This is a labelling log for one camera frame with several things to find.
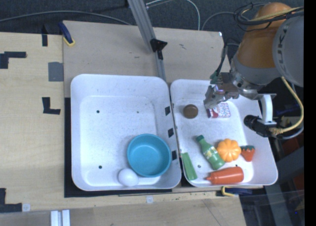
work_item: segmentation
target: brown round object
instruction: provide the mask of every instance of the brown round object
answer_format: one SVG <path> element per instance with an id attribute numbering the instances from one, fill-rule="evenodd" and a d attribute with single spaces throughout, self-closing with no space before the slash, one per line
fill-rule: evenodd
<path id="1" fill-rule="evenodd" d="M 198 115 L 198 108 L 195 105 L 186 105 L 183 109 L 183 114 L 188 119 L 193 119 Z"/>

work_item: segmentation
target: toy pumpkin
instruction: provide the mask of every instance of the toy pumpkin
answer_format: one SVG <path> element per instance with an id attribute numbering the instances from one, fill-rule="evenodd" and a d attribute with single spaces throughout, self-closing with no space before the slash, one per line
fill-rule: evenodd
<path id="1" fill-rule="evenodd" d="M 219 142 L 216 150 L 221 158 L 227 163 L 236 160 L 241 153 L 241 148 L 239 147 L 238 142 L 230 140 L 229 138 Z"/>

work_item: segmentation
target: green object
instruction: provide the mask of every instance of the green object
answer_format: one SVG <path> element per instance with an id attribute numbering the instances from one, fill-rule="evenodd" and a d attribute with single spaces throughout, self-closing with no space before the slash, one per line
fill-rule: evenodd
<path id="1" fill-rule="evenodd" d="M 198 136 L 197 141 L 200 143 L 202 147 L 202 153 L 210 162 L 214 170 L 221 168 L 225 164 L 225 161 L 220 157 L 216 148 L 213 145 L 207 143 L 204 139 L 204 136 Z"/>
<path id="2" fill-rule="evenodd" d="M 184 165 L 184 171 L 186 173 L 186 177 L 189 181 L 195 180 L 198 178 L 196 171 L 194 170 L 191 158 L 187 152 L 182 153 L 182 162 Z"/>

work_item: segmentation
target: yellow cable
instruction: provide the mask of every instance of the yellow cable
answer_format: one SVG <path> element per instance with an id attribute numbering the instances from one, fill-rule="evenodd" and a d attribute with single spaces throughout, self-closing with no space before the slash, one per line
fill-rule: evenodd
<path id="1" fill-rule="evenodd" d="M 288 10 L 282 10 L 282 11 L 278 11 L 276 13 L 272 13 L 272 14 L 268 14 L 268 15 L 265 15 L 265 16 L 261 16 L 259 18 L 254 18 L 254 19 L 251 19 L 250 21 L 260 21 L 260 20 L 265 20 L 267 18 L 271 18 L 271 17 L 276 17 L 276 16 L 281 16 L 281 15 L 285 15 L 287 13 L 290 13 L 296 9 L 298 9 L 300 7 L 297 7 L 297 8 L 291 8 L 291 9 L 288 9 Z"/>
<path id="2" fill-rule="evenodd" d="M 278 128 L 270 128 L 269 130 L 274 134 L 274 135 L 278 135 L 278 134 L 282 134 L 284 132 L 288 132 L 290 130 L 293 130 L 295 129 L 296 127 L 298 127 L 303 119 L 304 119 L 304 107 L 303 107 L 303 104 L 301 102 L 301 100 L 299 99 L 299 97 L 297 96 L 297 94 L 294 92 L 294 90 L 291 88 L 291 86 L 288 84 L 288 82 L 286 81 L 286 79 L 284 77 L 281 77 L 282 81 L 284 82 L 285 86 L 288 88 L 288 90 L 291 92 L 291 94 L 294 96 L 294 98 L 296 99 L 297 103 L 299 104 L 300 106 L 300 109 L 301 109 L 301 117 L 299 119 L 299 121 L 294 124 L 293 126 L 291 127 L 288 127 L 288 128 L 284 128 L 284 129 L 278 129 Z"/>

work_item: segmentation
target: toy bottle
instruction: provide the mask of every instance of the toy bottle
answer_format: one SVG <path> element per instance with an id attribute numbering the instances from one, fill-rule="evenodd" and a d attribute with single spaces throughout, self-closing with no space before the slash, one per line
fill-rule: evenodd
<path id="1" fill-rule="evenodd" d="M 207 143 L 204 139 L 204 136 L 202 135 L 198 136 L 196 139 L 200 143 L 202 147 L 202 153 L 210 162 L 212 168 L 214 170 L 221 168 L 225 164 L 225 161 L 220 157 L 216 148 L 213 145 Z"/>
<path id="2" fill-rule="evenodd" d="M 211 181 L 212 184 L 234 184 L 242 182 L 244 178 L 243 170 L 241 167 L 228 167 L 210 173 L 206 179 Z"/>

